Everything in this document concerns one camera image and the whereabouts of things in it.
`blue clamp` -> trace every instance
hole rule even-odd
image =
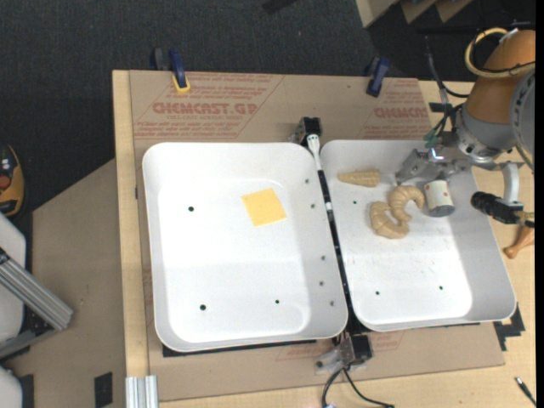
[[[363,76],[372,74],[372,79],[368,82],[366,93],[372,97],[377,97],[382,90],[383,78],[387,75],[391,61],[388,58],[374,58],[374,60],[365,68]]]
[[[168,50],[168,58],[162,52],[162,48],[153,48],[150,56],[150,67],[152,70],[172,71],[172,81],[179,93],[190,90],[189,79],[185,75],[184,63],[176,48]]]

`brown curved object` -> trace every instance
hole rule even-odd
[[[523,226],[519,229],[519,236],[516,242],[505,248],[504,253],[510,258],[516,258],[519,251],[530,245],[535,245],[535,229]]]
[[[502,70],[535,60],[536,32],[516,31],[501,41],[484,68]],[[502,78],[479,77],[467,99],[468,112],[480,121],[508,124],[510,99],[526,72]]]

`orange and black tool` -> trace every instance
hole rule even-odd
[[[11,218],[25,199],[25,180],[19,159],[11,146],[0,142],[0,212]]]

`wooden handle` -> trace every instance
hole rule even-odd
[[[519,236],[516,242],[505,248],[504,253],[507,254],[510,258],[516,258],[518,252],[522,248],[528,247],[529,245],[535,244],[535,229],[531,227],[523,226],[519,229]]]

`blue clip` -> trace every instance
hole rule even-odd
[[[377,97],[382,90],[383,78],[387,75],[391,61],[388,58],[375,58],[365,72],[372,73],[372,79],[368,82],[366,93]]]
[[[170,48],[168,50],[170,56],[170,64],[172,65],[172,80],[179,93],[185,93],[189,91],[190,84],[187,76],[185,75],[184,63],[181,60],[181,54],[176,48]]]

